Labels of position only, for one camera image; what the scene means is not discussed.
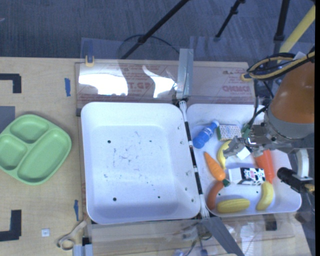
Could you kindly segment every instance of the toy banana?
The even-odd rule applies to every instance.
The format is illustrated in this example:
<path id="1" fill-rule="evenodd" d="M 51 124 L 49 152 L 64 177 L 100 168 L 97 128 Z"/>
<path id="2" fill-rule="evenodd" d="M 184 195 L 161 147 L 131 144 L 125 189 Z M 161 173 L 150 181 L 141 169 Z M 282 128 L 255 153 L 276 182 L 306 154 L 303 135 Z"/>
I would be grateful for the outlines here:
<path id="1" fill-rule="evenodd" d="M 269 181 L 265 181 L 264 183 L 262 183 L 261 191 L 261 199 L 255 207 L 257 211 L 263 211 L 267 209 L 274 199 L 274 187 Z"/>
<path id="2" fill-rule="evenodd" d="M 227 140 L 225 143 L 222 144 L 222 146 L 219 148 L 218 153 L 216 155 L 217 160 L 219 161 L 220 165 L 222 166 L 222 169 L 226 169 L 226 158 L 224 156 L 224 150 L 229 148 L 229 143 L 231 140 Z"/>
<path id="3" fill-rule="evenodd" d="M 236 213 L 247 209 L 250 206 L 250 201 L 245 198 L 229 199 L 221 201 L 216 208 L 219 213 L 228 214 Z"/>

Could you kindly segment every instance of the orange carrot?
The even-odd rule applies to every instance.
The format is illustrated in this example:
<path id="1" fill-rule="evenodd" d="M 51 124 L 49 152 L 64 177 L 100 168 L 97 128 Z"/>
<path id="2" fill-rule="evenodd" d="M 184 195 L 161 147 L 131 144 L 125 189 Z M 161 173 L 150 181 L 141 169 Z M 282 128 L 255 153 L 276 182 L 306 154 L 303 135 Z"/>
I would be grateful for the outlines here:
<path id="1" fill-rule="evenodd" d="M 258 168 L 264 170 L 265 179 L 272 184 L 272 180 L 274 179 L 275 171 L 272 163 L 270 150 L 267 149 L 263 151 L 263 154 L 255 158 L 256 164 Z"/>
<path id="2" fill-rule="evenodd" d="M 208 198 L 206 200 L 206 206 L 209 210 L 213 210 L 216 207 L 216 198 L 220 190 L 224 188 L 224 183 L 222 181 L 217 181 L 211 188 Z"/>
<path id="3" fill-rule="evenodd" d="M 213 177 L 217 181 L 223 181 L 226 178 L 226 173 L 222 169 L 220 164 L 216 160 L 214 160 L 211 157 L 211 155 L 209 155 L 207 152 L 204 152 L 204 158 L 205 158 L 206 164 L 208 165 L 209 170 L 210 170 L 211 174 L 213 175 Z"/>

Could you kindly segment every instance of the blue bottle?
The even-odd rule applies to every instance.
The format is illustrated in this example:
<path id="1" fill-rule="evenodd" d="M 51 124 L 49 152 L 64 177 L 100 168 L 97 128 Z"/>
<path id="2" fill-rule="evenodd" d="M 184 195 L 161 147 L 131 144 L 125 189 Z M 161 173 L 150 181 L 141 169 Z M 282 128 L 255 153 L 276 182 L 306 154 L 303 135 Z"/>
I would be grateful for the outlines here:
<path id="1" fill-rule="evenodd" d="M 214 120 L 209 126 L 203 128 L 202 131 L 200 131 L 199 134 L 192 140 L 193 146 L 197 149 L 201 149 L 214 135 L 214 131 L 218 126 L 218 121 Z"/>

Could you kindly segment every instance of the metal rod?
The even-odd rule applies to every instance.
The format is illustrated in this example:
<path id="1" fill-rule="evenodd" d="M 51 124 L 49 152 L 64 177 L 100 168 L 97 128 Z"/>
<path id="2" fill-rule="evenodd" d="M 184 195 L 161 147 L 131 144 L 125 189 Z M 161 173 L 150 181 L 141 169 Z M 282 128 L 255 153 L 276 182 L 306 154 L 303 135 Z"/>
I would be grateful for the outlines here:
<path id="1" fill-rule="evenodd" d="M 219 217 L 205 218 L 202 223 L 228 254 L 245 256 Z"/>
<path id="2" fill-rule="evenodd" d="M 290 3 L 290 0 L 282 0 L 279 19 L 278 19 L 278 25 L 277 25 L 276 33 L 273 38 L 273 42 L 274 42 L 273 54 L 279 53 L 281 48 L 281 43 L 285 39 L 284 30 L 285 30 L 285 25 L 287 20 L 289 3 Z M 275 65 L 276 63 L 277 61 L 271 61 L 269 65 L 272 66 L 272 65 Z M 274 85 L 274 80 L 268 81 L 268 87 L 270 88 L 271 91 L 273 89 L 273 85 Z"/>
<path id="3" fill-rule="evenodd" d="M 222 34 L 222 32 L 225 30 L 226 26 L 228 25 L 232 15 L 236 15 L 238 13 L 238 7 L 240 4 L 244 4 L 245 0 L 236 0 L 234 5 L 231 7 L 231 10 L 229 12 L 229 15 L 226 17 L 224 23 L 222 24 L 222 27 L 220 28 L 219 32 L 215 35 L 216 38 L 219 38 Z"/>
<path id="4" fill-rule="evenodd" d="M 129 49 L 121 59 L 128 58 L 139 46 L 143 45 L 163 24 L 165 24 L 177 11 L 179 11 L 188 1 L 181 0 L 178 2 L 161 20 L 159 20 L 145 35 L 140 36 L 135 45 Z"/>

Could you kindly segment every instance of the white tray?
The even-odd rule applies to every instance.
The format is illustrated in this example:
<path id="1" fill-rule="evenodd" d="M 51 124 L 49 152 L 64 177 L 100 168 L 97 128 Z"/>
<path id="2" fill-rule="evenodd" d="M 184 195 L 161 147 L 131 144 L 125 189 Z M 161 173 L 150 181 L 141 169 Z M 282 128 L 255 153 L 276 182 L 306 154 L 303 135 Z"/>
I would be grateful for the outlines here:
<path id="1" fill-rule="evenodd" d="M 187 109 L 191 137 L 217 120 L 240 127 L 253 115 L 252 105 L 194 104 Z M 191 219 L 200 212 L 201 202 L 194 173 L 184 119 L 179 108 L 167 103 L 91 102 L 81 111 L 86 206 L 98 224 Z M 194 157 L 205 198 L 215 179 L 203 153 L 216 159 L 222 144 L 217 133 Z M 291 168 L 288 155 L 271 151 L 274 170 Z M 228 157 L 227 168 L 257 167 L 252 156 L 240 160 Z M 244 211 L 221 214 L 236 217 L 297 211 L 301 195 L 278 177 L 273 180 L 274 200 L 264 211 L 256 211 L 260 186 L 231 184 L 217 196 L 246 198 Z"/>
<path id="2" fill-rule="evenodd" d="M 86 206 L 98 224 L 190 219 L 200 199 L 181 111 L 92 102 L 81 111 Z"/>
<path id="3" fill-rule="evenodd" d="M 194 104 L 187 109 L 187 120 L 189 123 L 191 137 L 194 138 L 199 131 L 210 124 L 213 120 L 217 120 L 222 124 L 238 125 L 240 128 L 247 123 L 253 116 L 254 107 L 252 105 L 238 104 Z M 256 118 L 262 121 L 264 115 L 260 114 Z M 204 151 L 207 151 L 215 160 L 217 160 L 217 152 L 223 142 L 218 140 L 217 133 L 204 145 L 203 148 L 194 148 L 194 157 L 200 176 L 201 187 L 205 199 L 208 197 L 210 189 L 213 187 L 215 179 L 211 175 L 204 158 Z M 280 150 L 272 150 L 271 157 L 274 171 L 279 168 L 286 167 L 291 169 L 288 155 Z M 232 169 L 236 167 L 254 167 L 257 168 L 254 158 L 250 155 L 244 160 L 240 160 L 237 156 L 230 156 L 226 160 L 226 168 Z M 216 203 L 235 198 L 246 198 L 250 200 L 250 207 L 244 211 L 236 213 L 219 213 L 216 209 L 211 211 L 212 214 L 220 217 L 236 217 L 245 215 L 258 214 L 274 214 L 288 213 L 297 211 L 302 203 L 301 195 L 290 188 L 287 184 L 275 176 L 273 179 L 274 199 L 266 210 L 257 211 L 256 205 L 261 197 L 261 186 L 256 185 L 239 185 L 231 183 L 230 186 L 224 187 L 217 196 Z"/>

